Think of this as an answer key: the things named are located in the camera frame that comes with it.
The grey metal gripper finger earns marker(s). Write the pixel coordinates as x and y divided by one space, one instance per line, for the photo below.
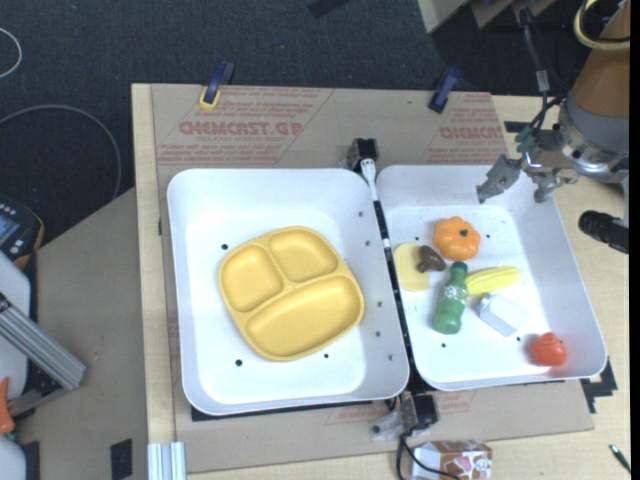
497 178
545 188

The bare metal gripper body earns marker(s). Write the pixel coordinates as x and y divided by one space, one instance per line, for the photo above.
547 155

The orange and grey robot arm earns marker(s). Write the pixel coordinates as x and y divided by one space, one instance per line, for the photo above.
602 75

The orange toy pumpkin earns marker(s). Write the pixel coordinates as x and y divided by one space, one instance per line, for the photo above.
452 245

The yellow toy corn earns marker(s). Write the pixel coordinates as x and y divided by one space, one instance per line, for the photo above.
492 280

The brown toy mushroom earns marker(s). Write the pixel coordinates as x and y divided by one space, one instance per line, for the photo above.
432 260

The thin black and white rod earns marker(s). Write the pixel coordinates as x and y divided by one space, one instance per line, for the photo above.
380 218

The pale yellow flat slice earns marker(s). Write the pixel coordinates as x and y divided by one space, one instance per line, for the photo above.
407 275

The green toy bottle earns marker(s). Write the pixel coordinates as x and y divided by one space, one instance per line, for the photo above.
450 303

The white toy carton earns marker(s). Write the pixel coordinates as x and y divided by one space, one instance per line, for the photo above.
500 315

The orange-red toy pepper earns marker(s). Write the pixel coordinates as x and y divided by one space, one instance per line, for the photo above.
547 350

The white plastic tray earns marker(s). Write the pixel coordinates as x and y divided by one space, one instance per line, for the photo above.
490 363
210 383

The brown cardboard board, red print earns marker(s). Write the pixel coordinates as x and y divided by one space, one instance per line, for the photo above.
280 118

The yellow divided plate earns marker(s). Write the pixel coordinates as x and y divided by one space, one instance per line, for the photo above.
295 308

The black pen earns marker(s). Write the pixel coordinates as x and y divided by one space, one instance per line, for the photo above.
619 458

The brown and white carton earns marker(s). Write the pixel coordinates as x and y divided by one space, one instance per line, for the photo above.
455 460

